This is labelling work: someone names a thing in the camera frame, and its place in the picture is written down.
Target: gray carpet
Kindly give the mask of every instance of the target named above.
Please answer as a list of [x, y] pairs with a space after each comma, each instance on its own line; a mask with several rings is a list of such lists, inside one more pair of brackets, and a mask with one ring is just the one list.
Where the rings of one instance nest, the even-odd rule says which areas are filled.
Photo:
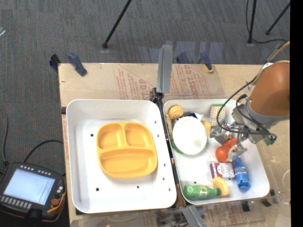
[[[0, 0], [0, 27], [6, 31], [0, 36], [0, 107], [9, 120], [6, 159], [22, 161], [40, 142], [62, 140], [58, 74], [49, 66], [53, 54], [61, 62], [74, 52], [82, 62], [158, 63], [159, 49], [171, 44], [174, 63], [183, 52], [190, 63], [205, 52], [212, 64], [263, 64], [290, 39], [290, 8], [265, 34], [290, 0], [257, 0], [248, 43], [253, 1], [132, 0], [104, 49], [127, 0]], [[275, 60], [289, 58], [288, 46]], [[0, 142], [4, 133], [1, 114]], [[61, 173], [62, 145], [47, 143], [27, 162]], [[0, 223], [31, 226], [3, 213]], [[41, 226], [69, 226], [67, 207], [58, 222]]]

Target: green soda bottle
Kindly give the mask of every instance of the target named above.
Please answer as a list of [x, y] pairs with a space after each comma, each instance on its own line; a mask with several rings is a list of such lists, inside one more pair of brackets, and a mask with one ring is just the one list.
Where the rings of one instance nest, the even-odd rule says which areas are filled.
[[210, 188], [205, 185], [185, 185], [183, 194], [188, 199], [208, 199], [213, 196], [219, 196], [221, 191], [219, 188]]

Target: tripod leg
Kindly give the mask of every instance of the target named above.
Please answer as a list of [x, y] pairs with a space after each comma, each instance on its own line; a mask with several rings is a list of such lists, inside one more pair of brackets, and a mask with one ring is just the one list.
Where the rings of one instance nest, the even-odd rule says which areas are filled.
[[251, 22], [250, 22], [250, 37], [248, 38], [248, 41], [247, 41], [250, 44], [252, 43], [252, 29], [254, 27], [256, 5], [257, 5], [257, 0], [254, 0], [253, 7], [252, 7], [252, 14], [251, 14]]
[[117, 28], [117, 26], [118, 26], [120, 20], [122, 19], [122, 17], [123, 17], [123, 15], [124, 15], [124, 13], [126, 12], [128, 6], [129, 6], [129, 4], [131, 3], [131, 1], [132, 1], [132, 0], [128, 0], [127, 3], [126, 3], [126, 5], [124, 6], [124, 8], [123, 8], [123, 10], [122, 10], [122, 12], [121, 12], [119, 18], [117, 19], [116, 23], [114, 24], [114, 26], [113, 26], [112, 30], [110, 31], [108, 37], [106, 38], [105, 42], [102, 44], [102, 47], [103, 47], [103, 48], [105, 48], [105, 49], [107, 48], [107, 43], [109, 42], [109, 40], [110, 40], [111, 36], [113, 35], [115, 29]]
[[279, 17], [275, 20], [275, 22], [273, 23], [273, 25], [269, 28], [269, 30], [267, 30], [265, 32], [265, 34], [269, 35], [270, 31], [273, 29], [273, 27], [276, 25], [276, 23], [280, 20], [280, 18], [283, 16], [283, 14], [285, 14], [286, 10], [289, 8], [290, 6], [290, 2], [287, 4], [287, 6], [285, 7], [285, 9], [281, 12], [281, 14], [279, 15]]

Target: yellow divided plate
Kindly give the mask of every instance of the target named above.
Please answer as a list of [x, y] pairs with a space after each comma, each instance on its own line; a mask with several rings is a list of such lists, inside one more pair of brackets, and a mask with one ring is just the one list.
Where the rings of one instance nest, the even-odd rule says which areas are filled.
[[97, 152], [101, 169], [111, 177], [132, 178], [152, 173], [158, 163], [149, 129], [137, 122], [113, 122], [100, 127]]

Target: wooden table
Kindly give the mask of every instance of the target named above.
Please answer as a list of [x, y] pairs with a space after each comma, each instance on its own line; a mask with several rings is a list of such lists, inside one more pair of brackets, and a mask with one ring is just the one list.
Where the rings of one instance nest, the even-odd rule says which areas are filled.
[[[148, 100], [149, 92], [157, 86], [158, 64], [83, 63], [83, 66], [88, 73], [82, 77], [75, 71], [73, 65], [65, 63], [58, 65], [68, 192], [71, 192], [65, 114], [68, 103], [79, 98]], [[207, 73], [203, 65], [173, 64], [170, 93], [165, 96], [180, 99], [195, 99], [200, 95], [230, 96], [252, 80], [260, 68], [261, 65], [214, 65], [214, 72]], [[272, 189], [271, 194], [275, 195], [268, 194], [265, 199], [251, 201], [249, 212], [239, 210], [234, 203], [215, 206], [212, 213], [206, 211], [206, 224], [247, 226], [249, 223], [249, 226], [290, 226], [289, 120], [278, 123], [270, 131], [277, 135], [276, 142], [272, 146], [259, 142], [258, 150]], [[120, 223], [102, 214], [76, 215], [71, 194], [68, 194], [68, 202], [72, 227], [84, 224], [88, 226], [88, 223], [90, 226], [98, 226], [102, 221], [111, 223], [111, 226], [118, 226]], [[153, 211], [140, 213], [137, 218], [128, 221], [128, 223], [132, 221], [132, 225], [144, 223], [143, 226], [157, 226]]]

